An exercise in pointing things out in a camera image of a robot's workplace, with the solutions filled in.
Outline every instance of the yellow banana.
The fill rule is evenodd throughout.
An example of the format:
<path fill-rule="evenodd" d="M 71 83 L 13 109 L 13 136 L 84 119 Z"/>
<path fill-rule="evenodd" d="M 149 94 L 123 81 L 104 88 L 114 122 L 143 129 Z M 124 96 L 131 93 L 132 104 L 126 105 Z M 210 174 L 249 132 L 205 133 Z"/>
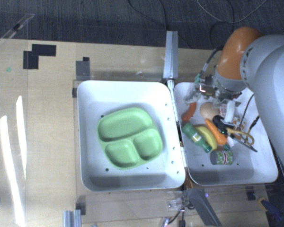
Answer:
<path fill-rule="evenodd" d="M 213 148 L 213 150 L 217 149 L 217 140 L 208 128 L 206 128 L 205 126 L 197 126 L 195 128 L 205 138 L 205 140 Z"/>

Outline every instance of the wooden table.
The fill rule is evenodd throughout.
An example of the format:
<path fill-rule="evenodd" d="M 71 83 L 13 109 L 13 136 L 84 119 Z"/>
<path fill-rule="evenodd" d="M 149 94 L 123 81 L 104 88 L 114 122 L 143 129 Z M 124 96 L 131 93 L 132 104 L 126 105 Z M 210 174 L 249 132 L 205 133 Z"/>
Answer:
<path fill-rule="evenodd" d="M 23 51 L 31 51 L 32 44 L 56 45 L 56 56 L 39 56 L 38 70 L 24 70 Z M 176 82 L 192 81 L 209 54 L 207 50 L 179 49 L 179 80 Z M 160 79 L 164 55 L 165 48 L 157 47 L 16 39 L 9 40 L 0 48 L 0 118 L 7 115 L 11 152 L 26 226 L 62 226 L 63 211 L 75 209 L 76 183 L 80 177 L 76 173 L 72 98 L 76 61 L 89 57 L 92 79 L 122 77 L 128 80 L 150 80 L 149 75 Z M 215 55 L 213 65 L 218 58 L 219 54 Z M 21 170 L 15 110 L 20 95 L 23 98 L 27 137 L 26 179 Z M 229 210 L 217 213 L 223 226 L 268 226 L 265 212 L 256 207 L 255 202 L 238 200 L 234 196 L 224 203 L 229 205 Z M 232 211 L 233 206 L 246 207 Z M 98 227 L 157 227 L 160 222 L 159 216 L 114 222 L 106 222 L 105 216 L 109 216 L 109 213 L 103 213 L 104 222 L 97 223 Z M 13 199 L 0 146 L 1 226 L 18 225 L 15 223 Z M 186 216 L 186 226 L 203 226 L 203 223 L 194 212 Z"/>

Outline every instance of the green bottle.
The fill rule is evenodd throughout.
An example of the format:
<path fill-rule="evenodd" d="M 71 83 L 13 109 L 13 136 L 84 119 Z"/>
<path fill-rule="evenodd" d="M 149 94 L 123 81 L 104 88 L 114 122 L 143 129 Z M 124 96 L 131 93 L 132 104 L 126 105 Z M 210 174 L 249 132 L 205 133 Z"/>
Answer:
<path fill-rule="evenodd" d="M 190 124 L 187 123 L 182 127 L 182 132 L 189 137 L 196 145 L 201 146 L 206 153 L 212 150 L 204 138 L 198 133 L 198 131 Z"/>

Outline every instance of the green divided plate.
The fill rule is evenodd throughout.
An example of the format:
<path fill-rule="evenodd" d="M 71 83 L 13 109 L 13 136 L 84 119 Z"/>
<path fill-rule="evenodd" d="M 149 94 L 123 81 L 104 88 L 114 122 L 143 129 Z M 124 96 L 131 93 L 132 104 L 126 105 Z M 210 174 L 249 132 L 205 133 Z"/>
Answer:
<path fill-rule="evenodd" d="M 100 119 L 97 136 L 110 163 L 124 170 L 153 160 L 163 149 L 156 125 L 146 111 L 137 107 Z"/>

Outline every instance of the orange carrot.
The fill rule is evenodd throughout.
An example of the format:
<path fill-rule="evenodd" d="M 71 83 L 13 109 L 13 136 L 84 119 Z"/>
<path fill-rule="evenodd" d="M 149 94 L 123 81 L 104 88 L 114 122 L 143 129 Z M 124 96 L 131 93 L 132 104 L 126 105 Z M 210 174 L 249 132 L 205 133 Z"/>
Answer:
<path fill-rule="evenodd" d="M 209 119 L 205 119 L 205 122 L 209 130 L 213 133 L 214 137 L 216 138 L 217 143 L 219 145 L 225 145 L 227 142 L 225 135 L 221 134 L 218 131 L 218 128 Z"/>
<path fill-rule="evenodd" d="M 189 105 L 189 109 L 181 117 L 183 122 L 188 121 L 194 115 L 196 106 L 197 106 L 197 103 L 191 103 Z"/>

